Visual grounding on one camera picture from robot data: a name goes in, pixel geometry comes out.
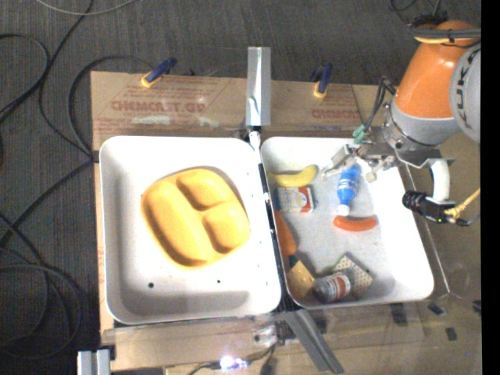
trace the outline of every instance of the bottle cap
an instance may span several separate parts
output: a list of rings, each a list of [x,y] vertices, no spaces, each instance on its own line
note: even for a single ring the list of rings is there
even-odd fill
[[[351,209],[346,204],[339,204],[337,206],[337,214],[339,216],[348,216],[350,211],[351,211]]]

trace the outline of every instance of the tin can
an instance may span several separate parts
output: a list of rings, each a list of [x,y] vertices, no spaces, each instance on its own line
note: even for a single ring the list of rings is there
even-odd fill
[[[312,294],[324,304],[342,300],[350,293],[351,281],[341,272],[316,279],[312,283]]]

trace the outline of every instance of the orange carrot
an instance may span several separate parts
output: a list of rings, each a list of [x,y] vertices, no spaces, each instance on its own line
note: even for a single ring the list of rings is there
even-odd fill
[[[294,236],[290,232],[290,228],[278,210],[274,211],[274,219],[276,220],[276,229],[281,254],[284,257],[294,255],[297,252],[297,244],[295,243]]]
[[[360,232],[361,230],[369,230],[378,224],[376,216],[354,217],[354,216],[336,216],[334,225],[344,230],[352,230]]]

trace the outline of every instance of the banana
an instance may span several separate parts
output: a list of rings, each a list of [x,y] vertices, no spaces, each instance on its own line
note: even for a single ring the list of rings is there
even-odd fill
[[[295,173],[271,173],[269,177],[278,185],[285,188],[300,188],[311,184],[316,177],[318,168],[311,164]]]

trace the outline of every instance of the orange object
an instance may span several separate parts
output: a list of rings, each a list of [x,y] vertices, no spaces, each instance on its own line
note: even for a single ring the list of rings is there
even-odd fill
[[[334,225],[337,228],[352,230],[353,232],[369,230],[376,227],[377,224],[378,221],[376,216],[367,216],[362,218],[356,218],[354,216],[336,216],[334,218]]]
[[[471,29],[466,22],[451,20],[440,23],[437,30]],[[463,46],[473,39],[453,43],[422,43],[415,52],[395,94],[397,107],[410,116],[419,118],[451,118],[449,85],[453,70],[462,54]]]
[[[274,211],[274,219],[276,220],[276,230],[278,233],[278,242],[283,257],[289,257],[297,252],[297,244],[290,228],[278,210]]]

